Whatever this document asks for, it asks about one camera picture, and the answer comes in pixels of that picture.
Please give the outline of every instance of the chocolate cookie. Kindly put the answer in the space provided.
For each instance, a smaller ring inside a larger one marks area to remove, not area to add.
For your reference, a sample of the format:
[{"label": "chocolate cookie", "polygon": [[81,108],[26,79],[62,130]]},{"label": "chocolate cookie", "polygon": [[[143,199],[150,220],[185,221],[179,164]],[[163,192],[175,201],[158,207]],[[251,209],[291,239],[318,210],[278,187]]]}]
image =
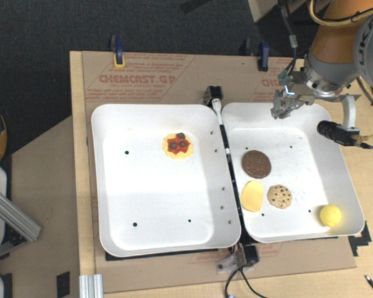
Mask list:
[{"label": "chocolate cookie", "polygon": [[292,203],[292,193],[287,187],[278,184],[269,189],[268,201],[279,209],[286,209]]},{"label": "chocolate cookie", "polygon": [[271,172],[271,162],[261,151],[250,150],[242,158],[242,168],[249,176],[262,179]]}]

